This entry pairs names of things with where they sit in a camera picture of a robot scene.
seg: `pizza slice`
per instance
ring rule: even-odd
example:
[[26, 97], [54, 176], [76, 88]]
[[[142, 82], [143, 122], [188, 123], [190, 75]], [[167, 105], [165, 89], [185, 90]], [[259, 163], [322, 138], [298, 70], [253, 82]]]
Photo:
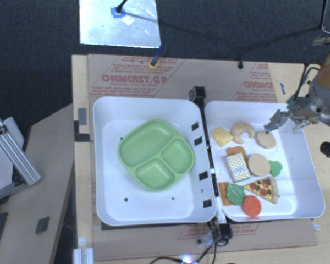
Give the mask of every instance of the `pizza slice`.
[[258, 181], [244, 185], [243, 188], [273, 204], [277, 203], [279, 193], [274, 177], [260, 179]]

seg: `beige round toy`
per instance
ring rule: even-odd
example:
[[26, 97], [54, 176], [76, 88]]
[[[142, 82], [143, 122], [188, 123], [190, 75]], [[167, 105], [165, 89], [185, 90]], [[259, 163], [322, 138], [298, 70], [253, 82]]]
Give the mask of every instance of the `beige round toy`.
[[265, 157], [255, 153], [248, 159], [248, 168], [254, 175], [265, 176], [270, 172], [270, 163]]
[[233, 141], [237, 144], [243, 144], [243, 140], [240, 138], [242, 133], [248, 132], [249, 138], [254, 138], [255, 131], [253, 127], [245, 122], [236, 122], [231, 128], [231, 135]]
[[267, 149], [271, 149], [276, 146], [276, 140], [271, 133], [266, 134], [265, 131], [257, 132], [258, 144]]

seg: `green plate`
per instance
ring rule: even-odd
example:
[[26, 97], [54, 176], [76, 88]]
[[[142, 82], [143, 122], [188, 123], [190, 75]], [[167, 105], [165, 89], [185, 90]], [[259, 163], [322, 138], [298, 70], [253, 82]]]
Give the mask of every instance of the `green plate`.
[[163, 191], [194, 165], [186, 140], [167, 122], [152, 119], [138, 126], [118, 145], [122, 165], [145, 188]]

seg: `croissant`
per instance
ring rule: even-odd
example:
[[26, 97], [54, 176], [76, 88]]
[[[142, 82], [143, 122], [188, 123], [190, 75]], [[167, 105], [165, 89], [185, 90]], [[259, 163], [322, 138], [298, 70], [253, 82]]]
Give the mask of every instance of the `croissant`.
[[248, 132], [249, 138], [253, 138], [255, 136], [255, 131], [250, 124], [245, 122], [236, 122], [231, 128], [233, 141], [237, 144], [243, 144], [243, 140], [240, 138], [240, 136], [245, 132]]

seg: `white tray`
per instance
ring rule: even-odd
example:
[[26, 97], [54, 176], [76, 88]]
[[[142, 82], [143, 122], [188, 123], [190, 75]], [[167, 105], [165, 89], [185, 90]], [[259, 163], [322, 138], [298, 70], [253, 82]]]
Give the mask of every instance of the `white tray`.
[[[174, 127], [195, 153], [195, 164], [180, 181], [161, 192], [147, 190], [122, 166], [120, 138], [150, 119]], [[192, 125], [198, 128], [192, 131]], [[210, 165], [198, 107], [188, 100], [104, 97], [93, 106], [97, 213], [112, 226], [207, 222], [216, 214]], [[202, 143], [194, 141], [202, 137]], [[199, 174], [207, 172], [207, 178]]]
[[[250, 123], [256, 131], [261, 131], [276, 110], [285, 108], [285, 104], [277, 103], [213, 101], [208, 103], [205, 109], [208, 132], [216, 127], [222, 127], [230, 132], [232, 125], [238, 121]], [[282, 164], [282, 172], [276, 177], [279, 199], [275, 205], [260, 199], [262, 210], [257, 218], [246, 215], [241, 206], [223, 206], [223, 212], [227, 217], [237, 222], [247, 222], [316, 218], [324, 213], [325, 202], [304, 134], [294, 133], [293, 126], [294, 123], [288, 120], [281, 128], [271, 132], [277, 143], [276, 147], [271, 149], [259, 146], [256, 139], [250, 139], [247, 133], [241, 136], [244, 141], [241, 146], [248, 158], [254, 153], [260, 153], [268, 160], [279, 161]], [[219, 147], [211, 135], [210, 142], [218, 182], [233, 183], [225, 162], [226, 148], [239, 144], [230, 142]], [[259, 178], [252, 175], [250, 179], [237, 184], [245, 185]], [[247, 195], [254, 195], [249, 191], [245, 192]]]

